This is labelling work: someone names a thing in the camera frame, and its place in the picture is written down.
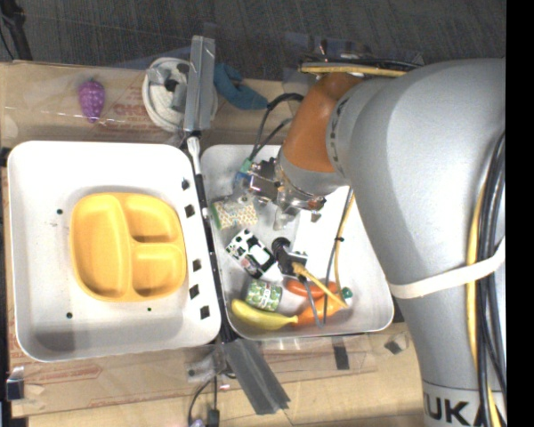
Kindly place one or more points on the brown cardboard board red print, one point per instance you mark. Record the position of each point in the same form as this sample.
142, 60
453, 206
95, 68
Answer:
115, 385

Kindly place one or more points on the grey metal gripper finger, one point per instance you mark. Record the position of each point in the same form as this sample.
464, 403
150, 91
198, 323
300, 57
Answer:
284, 220

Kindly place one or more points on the black and white carton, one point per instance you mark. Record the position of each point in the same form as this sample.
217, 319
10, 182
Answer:
249, 249

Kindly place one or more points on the purple grapes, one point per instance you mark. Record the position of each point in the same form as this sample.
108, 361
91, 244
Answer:
91, 98

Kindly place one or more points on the yellow patterned white packet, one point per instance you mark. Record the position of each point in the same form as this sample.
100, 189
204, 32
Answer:
236, 215

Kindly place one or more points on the yellow divided plate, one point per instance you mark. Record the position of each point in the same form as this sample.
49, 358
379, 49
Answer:
102, 247

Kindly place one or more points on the orange carrot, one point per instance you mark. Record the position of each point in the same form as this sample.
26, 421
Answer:
313, 313

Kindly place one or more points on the thin black and white rod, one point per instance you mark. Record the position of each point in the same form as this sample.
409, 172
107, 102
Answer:
211, 256

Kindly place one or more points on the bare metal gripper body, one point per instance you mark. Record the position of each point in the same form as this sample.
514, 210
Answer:
264, 182

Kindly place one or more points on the white plastic tray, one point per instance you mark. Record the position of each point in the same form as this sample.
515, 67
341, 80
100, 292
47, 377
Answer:
40, 247
365, 283

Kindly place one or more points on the black cylinder on white bracket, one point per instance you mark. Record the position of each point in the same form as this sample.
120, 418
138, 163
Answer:
289, 258

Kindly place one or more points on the yellow banana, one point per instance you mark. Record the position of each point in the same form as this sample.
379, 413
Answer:
262, 319

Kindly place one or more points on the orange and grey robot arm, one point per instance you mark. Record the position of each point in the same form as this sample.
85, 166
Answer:
409, 158

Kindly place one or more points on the red sausage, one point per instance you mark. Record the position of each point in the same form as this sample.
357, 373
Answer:
299, 286

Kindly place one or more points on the green and white can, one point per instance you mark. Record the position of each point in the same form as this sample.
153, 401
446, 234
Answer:
262, 295

